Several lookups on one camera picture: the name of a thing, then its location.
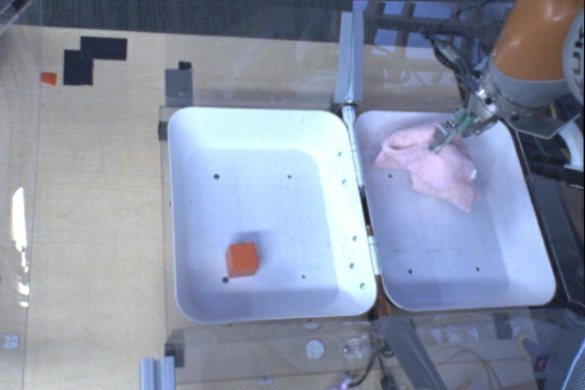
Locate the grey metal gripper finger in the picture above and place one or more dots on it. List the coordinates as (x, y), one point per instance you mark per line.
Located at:
(447, 141)
(439, 136)

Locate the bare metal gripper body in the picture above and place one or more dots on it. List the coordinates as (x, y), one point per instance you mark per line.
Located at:
(480, 112)

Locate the pink cloth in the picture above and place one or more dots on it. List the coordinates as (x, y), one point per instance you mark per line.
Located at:
(439, 173)

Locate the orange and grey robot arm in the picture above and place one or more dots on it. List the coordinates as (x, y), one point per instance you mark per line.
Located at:
(535, 27)

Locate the white plastic tray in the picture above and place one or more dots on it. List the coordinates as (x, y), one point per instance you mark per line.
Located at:
(265, 205)
(457, 251)

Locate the orange cube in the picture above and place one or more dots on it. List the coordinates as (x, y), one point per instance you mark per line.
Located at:
(241, 260)

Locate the black cylinder on white bracket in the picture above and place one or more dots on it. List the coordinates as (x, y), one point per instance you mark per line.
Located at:
(572, 141)

